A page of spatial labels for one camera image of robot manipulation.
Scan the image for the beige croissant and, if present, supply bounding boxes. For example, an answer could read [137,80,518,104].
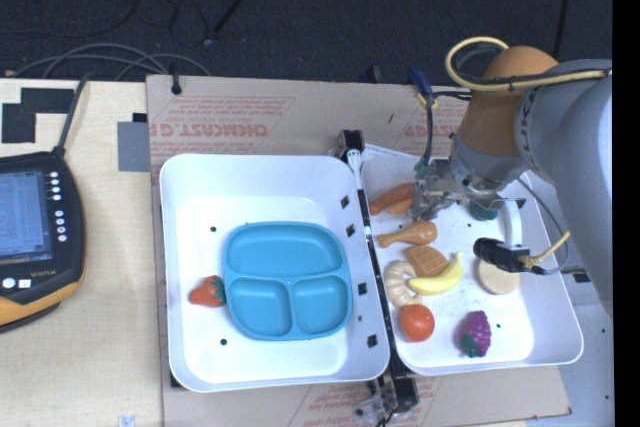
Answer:
[382,259,424,309]

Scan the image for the white plastic tray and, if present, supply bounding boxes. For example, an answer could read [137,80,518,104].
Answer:
[360,154,585,377]
[158,152,392,394]

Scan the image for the orange tomato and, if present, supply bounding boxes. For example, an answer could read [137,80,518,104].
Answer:
[397,303,436,344]

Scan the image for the round tan biscuit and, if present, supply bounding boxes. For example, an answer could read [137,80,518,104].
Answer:
[476,256,522,296]

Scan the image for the black cylinder on white bracket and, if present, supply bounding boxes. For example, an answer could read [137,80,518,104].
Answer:
[472,198,532,274]

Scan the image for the brown waffle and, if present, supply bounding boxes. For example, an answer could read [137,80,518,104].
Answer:
[403,244,451,279]

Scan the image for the white paper slip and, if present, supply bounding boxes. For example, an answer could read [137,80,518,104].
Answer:
[361,143,407,162]

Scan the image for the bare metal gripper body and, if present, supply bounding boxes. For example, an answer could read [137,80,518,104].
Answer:
[415,158,502,207]

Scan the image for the black block with thin wires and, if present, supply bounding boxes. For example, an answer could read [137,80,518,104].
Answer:
[368,376,419,422]
[336,129,364,161]

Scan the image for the dark green round object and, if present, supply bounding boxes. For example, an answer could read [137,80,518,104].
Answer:
[469,202,500,222]

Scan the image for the purple grapes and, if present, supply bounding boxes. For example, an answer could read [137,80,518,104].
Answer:
[458,309,493,359]

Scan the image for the brown cardboard board red print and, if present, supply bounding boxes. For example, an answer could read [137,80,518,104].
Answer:
[145,74,574,427]

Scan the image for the brown chicken drumstick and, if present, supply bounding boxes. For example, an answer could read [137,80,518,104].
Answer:
[375,218,439,250]

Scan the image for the thin black and white rod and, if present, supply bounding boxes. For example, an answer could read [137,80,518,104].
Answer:
[348,148,402,381]

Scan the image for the red strawberry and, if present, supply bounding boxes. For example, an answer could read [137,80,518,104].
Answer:
[187,274,228,309]

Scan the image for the yellow banana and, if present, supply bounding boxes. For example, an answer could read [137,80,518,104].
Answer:
[407,250,464,297]

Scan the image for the blue divided plate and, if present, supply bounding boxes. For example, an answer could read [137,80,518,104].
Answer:
[221,220,354,342]

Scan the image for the orange sausage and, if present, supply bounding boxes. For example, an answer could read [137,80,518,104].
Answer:
[368,182,417,217]

